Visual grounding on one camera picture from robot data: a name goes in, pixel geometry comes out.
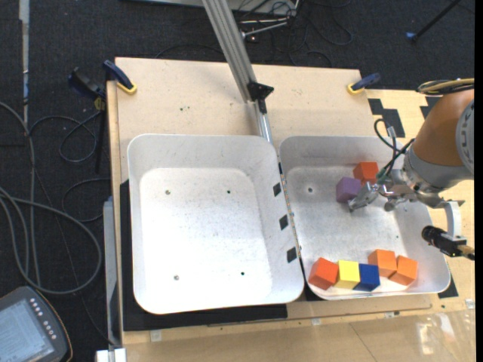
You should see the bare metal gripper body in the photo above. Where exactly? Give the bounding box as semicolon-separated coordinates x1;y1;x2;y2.
377;168;451;210

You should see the purple cube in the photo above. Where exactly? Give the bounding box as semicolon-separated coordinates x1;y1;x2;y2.
335;176;364;204

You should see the orange cube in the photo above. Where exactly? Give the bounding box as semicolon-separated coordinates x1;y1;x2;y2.
352;161;380;186
308;256;340;291
368;249;398;279
388;255;420;287

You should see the white plastic tray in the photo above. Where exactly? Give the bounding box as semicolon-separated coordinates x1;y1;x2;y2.
278;135;452;302
127;133;306;315

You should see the yellow cube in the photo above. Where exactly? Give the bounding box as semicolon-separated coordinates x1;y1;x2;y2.
333;259;361;290

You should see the blue cube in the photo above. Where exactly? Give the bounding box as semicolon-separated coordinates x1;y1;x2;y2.
353;263;381;293

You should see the pale wood board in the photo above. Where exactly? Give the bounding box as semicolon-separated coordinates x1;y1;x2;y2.
114;57;434;333

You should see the black cylinder on white bracket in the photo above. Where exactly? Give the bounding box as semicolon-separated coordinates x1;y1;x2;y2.
420;200;475;260

